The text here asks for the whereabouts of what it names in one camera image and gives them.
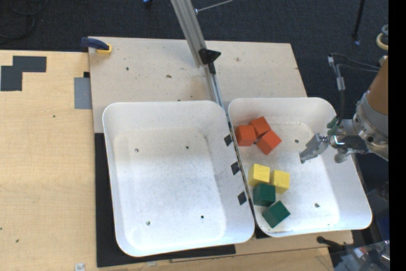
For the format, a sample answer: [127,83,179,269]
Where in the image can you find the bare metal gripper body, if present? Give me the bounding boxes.
[328,112,390,164]

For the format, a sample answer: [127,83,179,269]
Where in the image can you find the white plastic tray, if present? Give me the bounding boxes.
[227,96,373,238]
[101,100,256,258]

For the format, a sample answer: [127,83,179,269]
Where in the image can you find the yellow cube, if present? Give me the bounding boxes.
[247,163,272,187]
[270,169,291,195]

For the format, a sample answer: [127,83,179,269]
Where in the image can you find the orange cube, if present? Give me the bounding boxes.
[256,129,283,156]
[250,116,272,138]
[235,124,258,147]

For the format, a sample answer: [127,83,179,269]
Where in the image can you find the green cube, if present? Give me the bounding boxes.
[252,183,277,208]
[261,200,291,229]

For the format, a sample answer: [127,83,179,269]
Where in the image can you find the pale wood board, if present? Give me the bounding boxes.
[88,37,355,264]

